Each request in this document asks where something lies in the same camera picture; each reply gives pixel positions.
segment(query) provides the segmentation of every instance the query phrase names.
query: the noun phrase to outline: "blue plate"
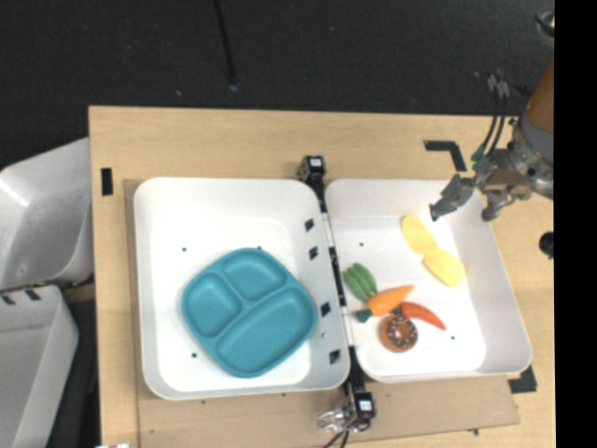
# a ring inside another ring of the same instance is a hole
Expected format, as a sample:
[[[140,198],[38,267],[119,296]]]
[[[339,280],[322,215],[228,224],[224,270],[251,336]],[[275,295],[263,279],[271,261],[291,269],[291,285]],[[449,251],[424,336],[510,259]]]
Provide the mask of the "blue plate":
[[[307,290],[277,259],[253,248],[231,252],[195,276],[182,310],[214,360],[239,377],[271,370],[317,325]]]

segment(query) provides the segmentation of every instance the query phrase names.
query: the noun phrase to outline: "orange carrot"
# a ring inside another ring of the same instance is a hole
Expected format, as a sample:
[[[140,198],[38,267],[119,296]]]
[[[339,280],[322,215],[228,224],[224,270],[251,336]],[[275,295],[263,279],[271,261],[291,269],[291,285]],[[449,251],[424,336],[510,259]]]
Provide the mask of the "orange carrot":
[[[379,292],[367,301],[367,309],[358,311],[356,317],[361,322],[367,322],[372,315],[388,314],[400,305],[413,289],[414,286],[400,286]]]
[[[403,301],[400,306],[395,308],[392,312],[396,315],[403,315],[406,318],[418,318],[428,324],[436,326],[438,329],[446,329],[446,325],[437,315],[418,303]]]

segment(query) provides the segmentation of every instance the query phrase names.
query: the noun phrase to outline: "table surface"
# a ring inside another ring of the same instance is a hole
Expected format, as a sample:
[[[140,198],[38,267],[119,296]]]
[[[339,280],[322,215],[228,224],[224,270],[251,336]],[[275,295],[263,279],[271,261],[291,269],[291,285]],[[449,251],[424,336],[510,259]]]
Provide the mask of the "table surface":
[[[427,151],[423,141],[454,141],[468,160],[490,119],[93,106],[89,122],[102,443],[136,446],[139,416],[122,181],[158,175],[292,177],[307,154],[324,156],[329,180],[449,179],[455,173],[450,153]],[[112,170],[110,197],[104,196],[104,168]],[[553,260],[538,248],[541,235],[553,230],[553,203],[535,195],[504,209],[491,224],[533,347],[538,388],[514,396],[521,422],[477,435],[460,431],[354,445],[555,446]]]

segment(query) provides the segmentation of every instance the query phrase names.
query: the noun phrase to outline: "yellow toy potato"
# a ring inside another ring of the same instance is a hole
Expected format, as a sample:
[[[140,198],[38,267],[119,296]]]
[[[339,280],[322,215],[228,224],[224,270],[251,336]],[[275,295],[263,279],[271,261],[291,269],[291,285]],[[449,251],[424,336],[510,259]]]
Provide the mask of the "yellow toy potato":
[[[456,287],[465,280],[463,263],[443,249],[433,249],[423,256],[425,267],[448,287]]]
[[[423,222],[414,214],[402,219],[402,235],[410,248],[417,254],[426,254],[437,249],[437,242]]]

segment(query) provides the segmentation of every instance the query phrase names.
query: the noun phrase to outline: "toy donut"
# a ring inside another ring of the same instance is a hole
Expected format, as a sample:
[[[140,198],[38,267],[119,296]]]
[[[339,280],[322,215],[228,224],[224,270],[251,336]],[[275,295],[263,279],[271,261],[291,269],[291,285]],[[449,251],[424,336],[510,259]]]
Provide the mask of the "toy donut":
[[[417,343],[419,332],[405,316],[388,316],[380,324],[380,337],[385,348],[400,353],[410,350]]]

